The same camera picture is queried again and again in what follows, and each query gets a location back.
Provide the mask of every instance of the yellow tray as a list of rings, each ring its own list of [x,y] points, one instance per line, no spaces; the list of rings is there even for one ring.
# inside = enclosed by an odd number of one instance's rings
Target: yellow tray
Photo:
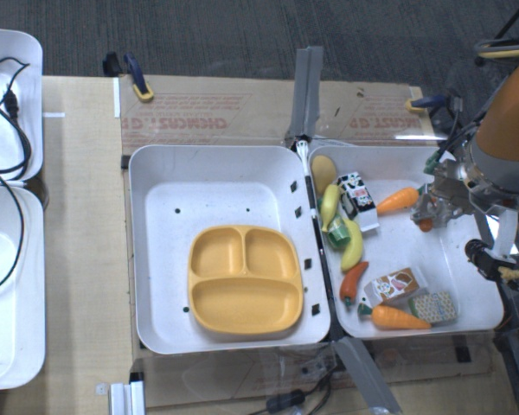
[[[258,335],[290,328],[304,302],[294,245],[267,227],[205,229],[190,247],[189,300],[196,320],[214,332]]]

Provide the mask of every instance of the dark fabric background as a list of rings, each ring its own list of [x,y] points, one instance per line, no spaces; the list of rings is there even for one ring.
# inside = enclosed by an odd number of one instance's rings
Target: dark fabric background
[[[323,80],[452,87],[468,115],[510,69],[476,67],[519,0],[0,0],[0,28],[36,37],[47,75],[102,75],[108,51],[150,74],[291,80],[324,46]],[[519,20],[508,36],[519,36]]]

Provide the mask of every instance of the toy banana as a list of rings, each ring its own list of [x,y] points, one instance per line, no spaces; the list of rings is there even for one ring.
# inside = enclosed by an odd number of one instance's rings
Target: toy banana
[[[348,229],[349,243],[344,249],[343,256],[340,260],[340,269],[343,272],[349,271],[352,267],[357,265],[362,259],[363,255],[363,237],[360,227],[355,221],[343,217],[344,224]]]
[[[331,220],[335,217],[336,207],[340,201],[340,188],[336,184],[330,184],[325,189],[321,200],[321,230],[327,232]]]

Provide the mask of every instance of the blue clamp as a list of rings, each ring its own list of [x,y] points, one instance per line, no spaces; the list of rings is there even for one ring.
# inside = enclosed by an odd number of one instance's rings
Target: blue clamp
[[[152,101],[154,92],[148,82],[144,80],[142,70],[135,56],[131,52],[128,52],[123,56],[123,61],[127,64],[127,70],[132,75],[132,89],[137,94],[138,99],[143,103]]]
[[[408,99],[406,109],[410,112],[423,112],[427,107],[444,107],[446,103],[447,97],[445,95],[433,95],[416,100]]]

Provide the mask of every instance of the toy carrot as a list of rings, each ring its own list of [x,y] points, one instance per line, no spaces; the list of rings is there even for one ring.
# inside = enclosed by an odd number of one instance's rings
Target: toy carrot
[[[371,320],[381,329],[430,329],[431,324],[416,316],[408,314],[404,310],[378,304],[371,309],[367,304],[361,303],[357,307],[357,313],[361,316],[371,315]]]
[[[368,261],[360,261],[357,265],[346,272],[343,282],[340,285],[340,299],[344,301],[346,307],[351,306],[352,302],[356,299],[357,282],[368,266]]]
[[[384,214],[385,212],[410,208],[418,198],[419,191],[416,188],[407,187],[400,189],[377,204],[377,213]]]

